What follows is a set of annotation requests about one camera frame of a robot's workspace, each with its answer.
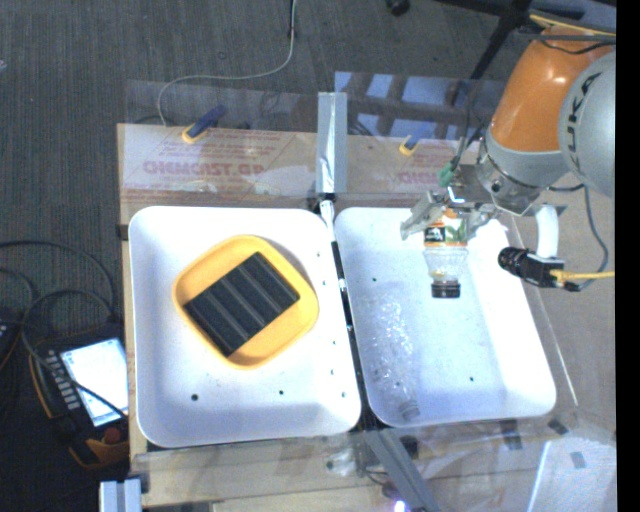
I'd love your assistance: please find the black cylinder on white bracket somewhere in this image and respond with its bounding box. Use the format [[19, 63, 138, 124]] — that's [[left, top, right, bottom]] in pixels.
[[497, 203, 569, 289]]

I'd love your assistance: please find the brown cardboard board red print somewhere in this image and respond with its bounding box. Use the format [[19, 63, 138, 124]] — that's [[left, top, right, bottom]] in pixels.
[[115, 122, 581, 507]]

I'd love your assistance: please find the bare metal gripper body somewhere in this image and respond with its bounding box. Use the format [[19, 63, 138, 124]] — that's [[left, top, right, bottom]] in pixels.
[[446, 164, 542, 219]]

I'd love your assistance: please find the clear plastic bottle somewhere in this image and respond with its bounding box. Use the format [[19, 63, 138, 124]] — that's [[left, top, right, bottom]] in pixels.
[[356, 291, 422, 423]]

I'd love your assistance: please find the clear bottle with orange label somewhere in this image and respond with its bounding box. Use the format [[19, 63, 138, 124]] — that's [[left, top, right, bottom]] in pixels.
[[422, 206, 472, 300]]

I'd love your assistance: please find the yellow divided plate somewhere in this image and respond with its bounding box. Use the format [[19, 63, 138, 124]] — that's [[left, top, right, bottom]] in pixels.
[[171, 234, 321, 372]]

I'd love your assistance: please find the white plastic tray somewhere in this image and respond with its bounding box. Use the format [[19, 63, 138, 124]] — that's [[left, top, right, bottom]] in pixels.
[[127, 204, 363, 449], [333, 206, 558, 430]]

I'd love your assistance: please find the black ribbed rectangular block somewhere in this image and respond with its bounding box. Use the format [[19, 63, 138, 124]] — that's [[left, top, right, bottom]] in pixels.
[[182, 251, 302, 359]]

